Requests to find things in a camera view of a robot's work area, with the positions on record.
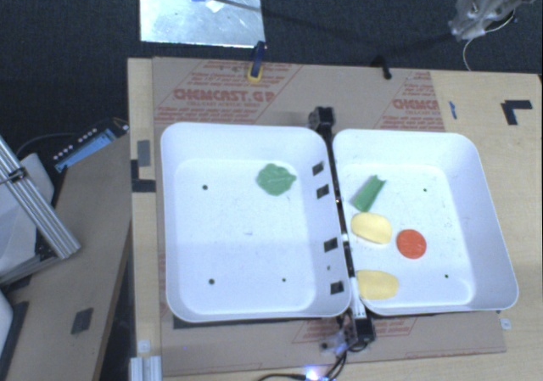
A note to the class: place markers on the yellow oval toy food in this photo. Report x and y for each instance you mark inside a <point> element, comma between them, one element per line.
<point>376,285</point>
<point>371,228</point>

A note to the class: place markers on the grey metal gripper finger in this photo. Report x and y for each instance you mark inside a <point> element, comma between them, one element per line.
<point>498,6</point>
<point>468,10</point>

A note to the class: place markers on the green celery stick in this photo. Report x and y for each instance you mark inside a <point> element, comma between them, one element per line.
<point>367,194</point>

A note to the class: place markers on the green lettuce leaf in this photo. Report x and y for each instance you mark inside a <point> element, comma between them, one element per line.
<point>275,180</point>

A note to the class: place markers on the thin black and white rod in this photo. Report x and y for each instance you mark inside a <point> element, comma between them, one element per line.
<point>339,201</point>

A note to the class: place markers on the white plastic tray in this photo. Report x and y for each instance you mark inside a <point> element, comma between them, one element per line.
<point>441,209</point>
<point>246,243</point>

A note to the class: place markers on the orange round disc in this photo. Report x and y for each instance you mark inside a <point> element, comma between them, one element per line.
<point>411,244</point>

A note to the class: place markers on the brown cardboard board red print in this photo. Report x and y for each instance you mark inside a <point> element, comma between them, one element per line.
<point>360,95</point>

